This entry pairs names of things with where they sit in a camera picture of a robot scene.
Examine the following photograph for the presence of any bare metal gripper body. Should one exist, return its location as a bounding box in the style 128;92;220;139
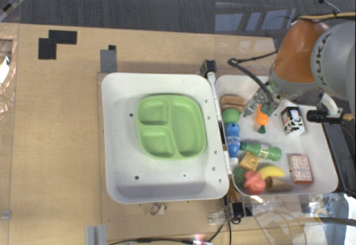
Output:
253;85;282;107

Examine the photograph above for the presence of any orange carrot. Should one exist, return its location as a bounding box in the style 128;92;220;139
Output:
255;103;270;135

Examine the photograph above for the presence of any brown bread bun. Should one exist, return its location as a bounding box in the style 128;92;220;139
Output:
219;94;248;113

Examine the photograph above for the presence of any green ball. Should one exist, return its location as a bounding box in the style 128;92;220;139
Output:
221;107;241;125

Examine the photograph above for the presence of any blue bottle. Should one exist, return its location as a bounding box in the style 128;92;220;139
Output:
224;122;241;166

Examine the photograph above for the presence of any black and white carton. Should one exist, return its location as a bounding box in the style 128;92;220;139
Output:
280;101;306;137

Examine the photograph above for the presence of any thin black and white rod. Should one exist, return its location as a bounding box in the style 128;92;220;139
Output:
206;71;233;177

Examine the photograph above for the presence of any green bottle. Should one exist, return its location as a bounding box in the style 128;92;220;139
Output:
239;141;283;162

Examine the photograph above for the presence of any yellow biscuit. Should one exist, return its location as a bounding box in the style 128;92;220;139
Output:
238;151;261;172

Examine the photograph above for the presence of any green divided plate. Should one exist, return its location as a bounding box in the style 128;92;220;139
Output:
136;93;208;161

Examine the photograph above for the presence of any green broccoli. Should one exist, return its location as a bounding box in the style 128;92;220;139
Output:
231;166;249;187

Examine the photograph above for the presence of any white plastic tray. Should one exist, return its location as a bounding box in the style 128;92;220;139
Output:
101;72;230;206
215;74;340;198

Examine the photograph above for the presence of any yellow banana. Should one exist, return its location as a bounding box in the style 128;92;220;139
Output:
256;165;286;181

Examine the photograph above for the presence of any pink toy food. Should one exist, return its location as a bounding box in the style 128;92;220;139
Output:
244;170;267;196

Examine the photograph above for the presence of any orange patterned packet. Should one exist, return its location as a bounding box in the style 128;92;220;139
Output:
288;154;314;184

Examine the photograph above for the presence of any brown ice cream cone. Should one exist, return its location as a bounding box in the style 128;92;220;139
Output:
264;176;295;193

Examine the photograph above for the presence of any black cylinder on white bracket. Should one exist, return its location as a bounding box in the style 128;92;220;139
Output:
306;93;344;126

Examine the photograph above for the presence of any black block with thin wires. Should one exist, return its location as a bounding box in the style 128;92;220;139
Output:
202;59;217;73
225;200;247;224

